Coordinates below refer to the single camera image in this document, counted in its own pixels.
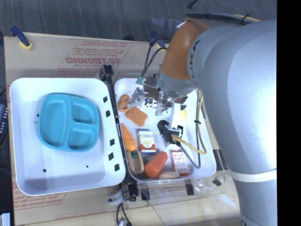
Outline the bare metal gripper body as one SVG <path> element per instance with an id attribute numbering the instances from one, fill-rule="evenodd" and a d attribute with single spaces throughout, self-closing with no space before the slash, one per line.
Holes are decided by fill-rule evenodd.
<path id="1" fill-rule="evenodd" d="M 150 75 L 146 78 L 141 79 L 143 85 L 143 96 L 148 100 L 154 102 L 161 102 L 163 104 L 170 104 L 170 108 L 174 104 L 179 104 L 180 109 L 185 109 L 187 95 L 179 94 L 177 92 L 168 89 L 167 86 L 162 82 L 158 74 Z"/>

